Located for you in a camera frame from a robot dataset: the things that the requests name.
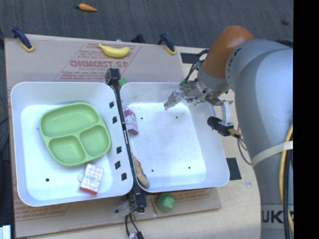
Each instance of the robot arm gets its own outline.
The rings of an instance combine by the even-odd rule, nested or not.
[[[283,153],[292,149],[289,131],[293,124],[293,49],[278,42],[255,39],[246,29],[230,26],[219,34],[197,69],[197,78],[185,84],[179,97],[194,105],[200,102],[221,105],[223,120],[210,118],[208,123],[227,136],[230,104],[218,97],[229,89],[234,91],[238,122],[260,192],[261,238],[294,236],[292,163],[285,169],[289,214],[284,212],[279,180],[283,173]],[[287,217],[290,231],[284,226]]]

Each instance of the green ball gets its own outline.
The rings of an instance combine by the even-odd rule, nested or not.
[[[161,193],[158,199],[158,208],[163,212],[168,212],[173,209],[175,205],[175,198],[171,193]]]

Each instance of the drain hole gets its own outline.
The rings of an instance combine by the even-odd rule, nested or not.
[[[115,169],[118,169],[120,166],[121,166],[120,161],[118,161],[118,162],[115,163]]]
[[[127,179],[126,173],[122,173],[121,177],[122,177],[122,181],[126,180]]]

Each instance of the cardboard base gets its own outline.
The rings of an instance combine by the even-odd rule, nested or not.
[[[105,73],[110,67],[120,68],[122,77],[128,82],[180,82],[183,77],[180,57],[168,54],[163,45],[102,41],[103,45],[131,47],[127,57],[115,59],[106,57],[103,51],[97,48],[97,44],[101,41],[36,35],[27,35],[27,37],[35,46],[35,50],[31,53],[21,48],[18,39],[5,40],[11,136],[13,134],[10,91],[20,82],[103,82]],[[17,238],[107,226],[125,221],[124,217],[116,217],[113,210],[115,205],[126,200],[125,196],[43,207],[26,205],[17,192],[13,137],[10,143]],[[175,207],[167,213],[157,208],[158,195],[148,195],[145,212],[135,214],[135,219],[154,219],[221,208],[215,188],[173,192],[173,195],[176,200]]]

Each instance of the green plate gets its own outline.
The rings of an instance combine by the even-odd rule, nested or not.
[[[39,128],[51,156],[62,165],[88,162],[111,147],[103,119],[87,103],[72,103],[45,112]]]

